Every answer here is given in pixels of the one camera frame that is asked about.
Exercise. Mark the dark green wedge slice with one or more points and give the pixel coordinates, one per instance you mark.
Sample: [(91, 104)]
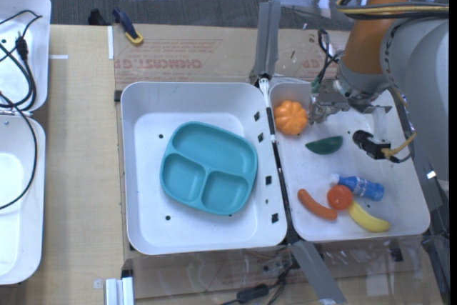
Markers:
[(324, 146)]

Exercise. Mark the white plastic tray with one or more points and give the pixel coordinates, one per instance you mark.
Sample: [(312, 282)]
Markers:
[(18, 225), (321, 171), (143, 189), (35, 10)]

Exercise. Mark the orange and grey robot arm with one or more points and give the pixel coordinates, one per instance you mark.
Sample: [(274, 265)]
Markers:
[(410, 60)]

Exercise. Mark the blue divided plate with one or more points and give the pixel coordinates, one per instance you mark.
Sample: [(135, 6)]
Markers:
[(209, 168)]

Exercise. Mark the brown cardboard board, red print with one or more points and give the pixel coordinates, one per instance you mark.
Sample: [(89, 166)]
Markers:
[(171, 57)]

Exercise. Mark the yellow banana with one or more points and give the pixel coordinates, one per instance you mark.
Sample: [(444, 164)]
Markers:
[(367, 221)]

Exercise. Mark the orange toy pumpkin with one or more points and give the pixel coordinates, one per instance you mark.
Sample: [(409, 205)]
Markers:
[(290, 118)]

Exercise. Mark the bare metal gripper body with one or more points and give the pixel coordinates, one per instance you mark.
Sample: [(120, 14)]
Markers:
[(330, 96)]

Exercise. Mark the orange round toy fruit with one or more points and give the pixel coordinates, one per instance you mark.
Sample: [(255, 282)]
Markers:
[(339, 197)]

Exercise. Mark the orange toy sausage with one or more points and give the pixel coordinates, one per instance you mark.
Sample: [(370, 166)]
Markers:
[(316, 206)]

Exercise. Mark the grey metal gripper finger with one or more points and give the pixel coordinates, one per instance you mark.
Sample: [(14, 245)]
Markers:
[(324, 116), (312, 116)]

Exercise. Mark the blue and white bottle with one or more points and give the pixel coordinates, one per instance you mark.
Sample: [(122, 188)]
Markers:
[(362, 186)]

